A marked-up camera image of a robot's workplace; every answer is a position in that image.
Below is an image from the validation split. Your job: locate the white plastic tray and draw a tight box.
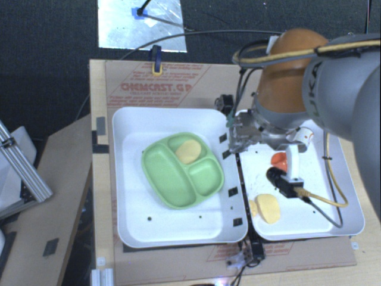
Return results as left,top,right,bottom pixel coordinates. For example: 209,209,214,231
111,106,249,249
238,109,366,242

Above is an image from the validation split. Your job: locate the thin black rod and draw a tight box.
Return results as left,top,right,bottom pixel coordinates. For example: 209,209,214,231
234,151,255,244

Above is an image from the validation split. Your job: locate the orange bowl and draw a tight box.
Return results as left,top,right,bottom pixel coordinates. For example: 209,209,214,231
270,151,289,173

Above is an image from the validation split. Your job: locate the green divided plate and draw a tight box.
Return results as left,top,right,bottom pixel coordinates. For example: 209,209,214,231
140,132,226,211

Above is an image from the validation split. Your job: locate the small yellow biscuit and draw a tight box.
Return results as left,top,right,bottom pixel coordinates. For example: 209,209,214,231
248,199,259,219

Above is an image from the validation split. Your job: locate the brown cardboard board red print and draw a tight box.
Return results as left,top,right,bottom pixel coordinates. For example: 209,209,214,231
104,60,358,286

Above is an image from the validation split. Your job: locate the black cylinder on white bracket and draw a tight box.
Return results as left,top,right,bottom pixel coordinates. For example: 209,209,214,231
266,143,305,200

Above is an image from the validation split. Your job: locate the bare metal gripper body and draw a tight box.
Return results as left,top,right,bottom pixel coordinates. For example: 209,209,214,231
228,110,307,155

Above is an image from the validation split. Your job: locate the yellow round biscuit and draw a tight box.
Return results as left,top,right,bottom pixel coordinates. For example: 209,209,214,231
174,139,202,165
256,193,282,225

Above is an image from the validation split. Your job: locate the black block with wires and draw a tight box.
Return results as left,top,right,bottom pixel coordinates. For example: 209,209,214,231
215,94,235,116
249,239,266,262

